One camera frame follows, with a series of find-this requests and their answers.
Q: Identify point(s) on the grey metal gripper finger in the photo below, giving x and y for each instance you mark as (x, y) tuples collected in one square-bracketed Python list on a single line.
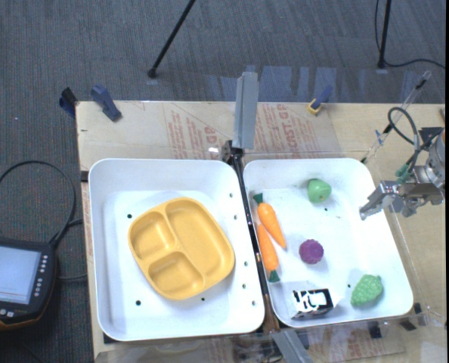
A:
[(371, 207), (387, 190)]

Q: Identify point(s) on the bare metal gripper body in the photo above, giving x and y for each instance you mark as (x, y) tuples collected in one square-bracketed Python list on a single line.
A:
[(423, 190)]

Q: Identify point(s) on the white plastic tray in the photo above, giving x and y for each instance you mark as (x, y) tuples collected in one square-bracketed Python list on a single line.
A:
[(345, 225), (118, 316)]

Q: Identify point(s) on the green pear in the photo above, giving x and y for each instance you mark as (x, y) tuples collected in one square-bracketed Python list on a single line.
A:
[(318, 190)]

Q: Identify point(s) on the purple grapes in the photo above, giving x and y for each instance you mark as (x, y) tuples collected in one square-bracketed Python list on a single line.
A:
[(311, 251)]

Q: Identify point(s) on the green grapes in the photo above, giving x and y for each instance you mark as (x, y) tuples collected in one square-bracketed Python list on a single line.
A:
[(366, 290)]

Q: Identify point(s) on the orange carrot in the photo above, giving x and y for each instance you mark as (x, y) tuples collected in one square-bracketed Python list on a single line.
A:
[(267, 251), (271, 221)]

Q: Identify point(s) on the black and white carton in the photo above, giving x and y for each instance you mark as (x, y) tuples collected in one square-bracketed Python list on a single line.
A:
[(312, 301)]

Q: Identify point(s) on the black tripod leg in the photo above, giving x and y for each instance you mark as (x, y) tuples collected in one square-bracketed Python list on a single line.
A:
[(175, 32), (385, 25)]

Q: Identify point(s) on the yellow divided plate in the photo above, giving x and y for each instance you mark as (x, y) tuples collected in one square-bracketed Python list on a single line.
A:
[(181, 248)]

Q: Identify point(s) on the brown cardboard board red print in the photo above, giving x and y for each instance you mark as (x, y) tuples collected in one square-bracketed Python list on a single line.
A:
[(141, 134)]

